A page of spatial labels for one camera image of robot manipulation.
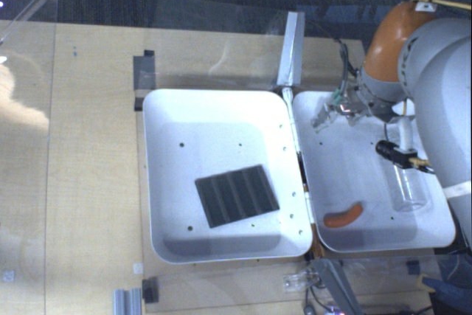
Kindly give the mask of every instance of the white tube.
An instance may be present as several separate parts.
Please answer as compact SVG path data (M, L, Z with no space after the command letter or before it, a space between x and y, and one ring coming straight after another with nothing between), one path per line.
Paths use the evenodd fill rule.
M400 132L400 149L410 151L413 148L412 122L409 117L400 117L398 120L398 131Z

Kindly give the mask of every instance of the orange sausage-shaped object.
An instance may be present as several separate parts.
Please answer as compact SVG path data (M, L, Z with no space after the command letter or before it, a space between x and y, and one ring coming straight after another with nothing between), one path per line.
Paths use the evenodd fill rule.
M363 211L364 208L362 205L357 203L353 205L348 211L327 214L324 217L324 225L331 229L347 226L359 218Z

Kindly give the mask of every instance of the wooden table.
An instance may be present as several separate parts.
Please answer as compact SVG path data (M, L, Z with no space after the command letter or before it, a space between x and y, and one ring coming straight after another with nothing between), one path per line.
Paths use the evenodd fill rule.
M51 25L31 24L29 38L41 28L51 30ZM45 106L39 98L38 106L29 107L29 139L23 139L20 146L2 140L0 162L6 162L6 154L15 148L22 148L26 155L13 156L11 167L2 171L2 180L10 186L1 187L0 193L0 263L2 269L15 271L15 280L0 283L0 314L110 314L113 290L140 287L143 274L135 273L136 264L157 259L150 255L149 240L143 240L147 225L142 219L148 215L142 214L146 203L142 203L145 195L140 195L144 171L139 166L139 114L133 110L134 55L154 50L160 75L168 80L188 74L198 78L210 71L215 77L239 80L250 73L269 80L281 46L281 37L58 24L50 120L49 112L42 116L34 112L35 107ZM348 41L348 46L351 60L360 65L361 44ZM41 46L37 50L37 59L41 59ZM304 57L307 83L327 89L337 85L341 62L336 43L306 38ZM25 68L23 74L31 73ZM1 96L7 94L11 91L0 91ZM48 99L45 90L44 101ZM25 114L22 108L17 111ZM49 158L47 145L35 148L35 138L47 138L48 125ZM19 187L21 174L15 168L29 169L25 156L43 162L44 177L33 176ZM41 179L47 180L45 190L35 192L36 180ZM12 236L14 227L19 230L17 238ZM11 255L4 255L9 248ZM181 270L164 267L168 277ZM193 294L184 290L173 296L174 303L167 299L166 311L189 308L189 303L192 307ZM256 299L246 298L247 302L257 301L257 292L253 295ZM302 297L172 314L298 315L302 314ZM237 294L233 300L239 303ZM416 309L429 304L424 291L366 295L359 300L371 305L400 301ZM389 310L371 308L378 313Z

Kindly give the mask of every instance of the white plastic tray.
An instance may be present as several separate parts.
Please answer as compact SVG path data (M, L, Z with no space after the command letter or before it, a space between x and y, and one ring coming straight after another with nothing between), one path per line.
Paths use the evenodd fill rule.
M285 103L265 91L161 89L144 102L153 248L170 263L303 255L311 246ZM209 228L195 180L262 165L280 210Z
M426 205L411 212L393 210L389 188L398 182L391 163L375 152L384 138L384 124L365 117L349 126L344 117L316 133L311 120L331 93L307 91L294 100L294 115L319 236L337 252L368 252L447 246L455 226L436 176L412 171L412 181L426 197ZM413 123L414 148L425 156ZM361 202L364 212L353 223L327 228L327 213L342 212Z

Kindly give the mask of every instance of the transparent plastic sheet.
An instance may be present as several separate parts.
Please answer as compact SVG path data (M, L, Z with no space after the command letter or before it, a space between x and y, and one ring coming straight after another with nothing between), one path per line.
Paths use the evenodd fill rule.
M135 89L273 90L282 51L287 13L196 0L148 0L150 11L145 30L145 49L153 52L150 67L135 78ZM340 82L342 60L339 43L346 42L350 60L360 66L378 23L390 7L349 7L339 4L325 15L314 16L306 7L302 84L294 91L334 89ZM263 17L257 18L257 11ZM261 19L266 20L262 27ZM359 26L359 19L365 25ZM328 28L337 33L328 32ZM234 260L217 263L172 265L153 251L150 243L148 183L142 114L136 114L139 141L139 177L142 196L144 277L156 278L159 302L148 303L148 313L247 305L261 302L303 300L305 290L287 292L284 276L296 274L307 263L300 258ZM410 308L409 295L428 298L417 284L423 272L443 280L440 264L453 257L395 257L403 252L349 255L341 258L347 279L367 313ZM326 288L316 291L321 301L333 304ZM368 297L390 295L388 303L373 305Z
M44 314L46 179L57 0L0 0L0 303ZM10 24L28 5L29 13Z

